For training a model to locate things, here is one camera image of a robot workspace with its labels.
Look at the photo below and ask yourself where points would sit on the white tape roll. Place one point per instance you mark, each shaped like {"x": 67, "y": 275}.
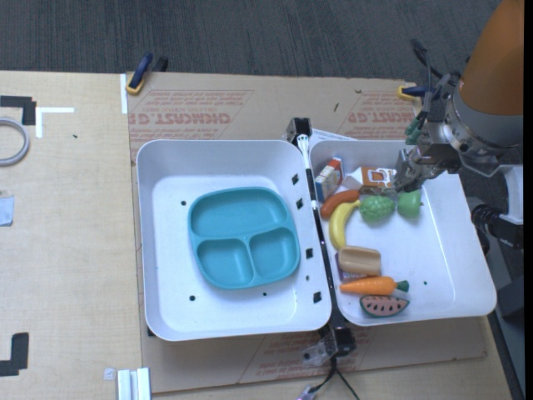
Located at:
{"x": 25, "y": 144}

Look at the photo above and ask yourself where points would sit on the thin black and white rod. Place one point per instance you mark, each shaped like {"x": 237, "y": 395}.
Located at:
{"x": 323, "y": 244}

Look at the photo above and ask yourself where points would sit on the white paper sheet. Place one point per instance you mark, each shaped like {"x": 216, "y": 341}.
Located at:
{"x": 333, "y": 135}

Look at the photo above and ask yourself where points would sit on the blue divided plate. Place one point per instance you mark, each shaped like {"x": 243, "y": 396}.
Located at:
{"x": 237, "y": 215}

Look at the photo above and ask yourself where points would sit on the blue and red small carton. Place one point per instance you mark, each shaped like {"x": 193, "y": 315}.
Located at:
{"x": 329, "y": 179}

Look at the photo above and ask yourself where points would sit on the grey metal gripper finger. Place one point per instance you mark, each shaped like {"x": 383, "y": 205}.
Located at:
{"x": 402, "y": 169}
{"x": 415, "y": 185}

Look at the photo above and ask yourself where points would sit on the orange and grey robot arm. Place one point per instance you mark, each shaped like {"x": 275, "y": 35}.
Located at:
{"x": 495, "y": 56}

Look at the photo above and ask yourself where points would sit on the red watermelon slice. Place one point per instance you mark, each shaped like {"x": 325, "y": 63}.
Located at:
{"x": 383, "y": 306}

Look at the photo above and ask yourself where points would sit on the green toy pepper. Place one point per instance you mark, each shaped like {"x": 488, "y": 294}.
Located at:
{"x": 409, "y": 204}

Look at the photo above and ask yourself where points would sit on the tan hot dog bun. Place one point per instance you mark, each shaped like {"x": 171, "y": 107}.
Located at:
{"x": 360, "y": 261}

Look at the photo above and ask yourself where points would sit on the black cylinder on white bracket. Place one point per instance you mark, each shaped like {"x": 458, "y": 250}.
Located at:
{"x": 499, "y": 223}

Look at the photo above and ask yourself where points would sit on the yellow banana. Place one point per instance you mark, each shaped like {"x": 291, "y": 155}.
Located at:
{"x": 338, "y": 227}

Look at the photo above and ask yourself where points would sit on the orange carrot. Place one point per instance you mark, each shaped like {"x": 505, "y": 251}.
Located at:
{"x": 368, "y": 286}

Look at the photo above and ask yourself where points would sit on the white plastic tray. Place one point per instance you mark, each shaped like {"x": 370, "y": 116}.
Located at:
{"x": 166, "y": 231}
{"x": 445, "y": 256}

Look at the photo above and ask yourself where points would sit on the brown cardboard board red print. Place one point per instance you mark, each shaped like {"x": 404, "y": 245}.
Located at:
{"x": 200, "y": 111}

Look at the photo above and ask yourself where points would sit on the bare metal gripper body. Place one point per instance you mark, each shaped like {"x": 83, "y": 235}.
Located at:
{"x": 441, "y": 156}

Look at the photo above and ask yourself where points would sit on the green bumpy toy vegetable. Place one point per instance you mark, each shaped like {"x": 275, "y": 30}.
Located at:
{"x": 377, "y": 209}

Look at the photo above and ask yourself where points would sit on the white and orange carton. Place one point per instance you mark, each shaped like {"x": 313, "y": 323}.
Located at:
{"x": 370, "y": 177}

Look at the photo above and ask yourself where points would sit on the orange-red sausage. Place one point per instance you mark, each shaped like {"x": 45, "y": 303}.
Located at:
{"x": 337, "y": 202}

